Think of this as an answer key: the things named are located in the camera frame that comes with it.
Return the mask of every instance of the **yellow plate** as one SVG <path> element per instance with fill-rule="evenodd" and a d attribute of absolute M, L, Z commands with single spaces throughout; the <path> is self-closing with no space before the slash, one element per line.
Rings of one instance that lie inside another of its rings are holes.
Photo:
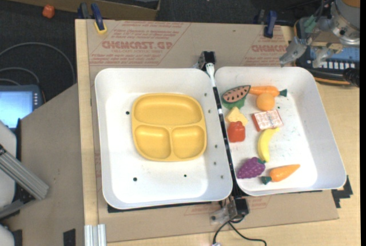
<path fill-rule="evenodd" d="M 188 161 L 206 149 L 201 105 L 191 96 L 151 93 L 132 107 L 132 134 L 137 151 L 154 161 Z"/>

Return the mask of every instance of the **black floor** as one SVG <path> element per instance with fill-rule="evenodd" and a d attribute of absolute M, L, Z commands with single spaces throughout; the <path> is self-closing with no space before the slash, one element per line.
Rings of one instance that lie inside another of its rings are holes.
<path fill-rule="evenodd" d="M 158 21 L 253 23 L 261 9 L 274 10 L 278 23 L 292 25 L 300 17 L 311 15 L 319 6 L 317 0 L 161 0 Z M 33 84 L 38 78 L 47 100 L 73 84 L 71 68 L 59 49 L 75 68 L 75 13 L 57 11 L 52 19 L 42 16 L 42 8 L 0 0 L 0 85 Z M 7 48 L 26 42 L 42 42 L 50 46 L 23 45 L 9 51 Z"/>

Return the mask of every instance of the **purple grapes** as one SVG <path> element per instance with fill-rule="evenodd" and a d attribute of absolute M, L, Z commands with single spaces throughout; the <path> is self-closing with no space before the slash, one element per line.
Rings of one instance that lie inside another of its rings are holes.
<path fill-rule="evenodd" d="M 257 157 L 248 159 L 238 170 L 236 177 L 238 179 L 254 178 L 263 173 L 264 163 Z"/>

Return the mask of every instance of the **carrot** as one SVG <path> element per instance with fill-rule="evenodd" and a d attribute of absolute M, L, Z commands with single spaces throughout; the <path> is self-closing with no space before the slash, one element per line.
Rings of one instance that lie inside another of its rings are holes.
<path fill-rule="evenodd" d="M 264 85 L 264 86 L 251 86 L 249 90 L 250 94 L 255 94 L 259 96 L 262 93 L 270 93 L 274 97 L 277 96 L 287 96 L 287 89 L 279 91 L 278 88 L 272 85 Z"/>
<path fill-rule="evenodd" d="M 292 175 L 298 168 L 299 164 L 287 165 L 287 166 L 279 166 L 277 168 L 273 168 L 269 172 L 269 177 L 262 177 L 261 180 L 263 184 L 267 184 L 268 182 L 279 182 L 283 179 L 286 179 L 290 175 Z"/>

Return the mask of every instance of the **toy banana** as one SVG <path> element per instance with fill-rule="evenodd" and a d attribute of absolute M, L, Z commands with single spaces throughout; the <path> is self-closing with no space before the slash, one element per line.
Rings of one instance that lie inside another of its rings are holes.
<path fill-rule="evenodd" d="M 279 131 L 280 128 L 276 127 L 274 129 L 265 129 L 259 136 L 257 150 L 259 158 L 264 162 L 269 162 L 269 141 L 272 136 Z"/>

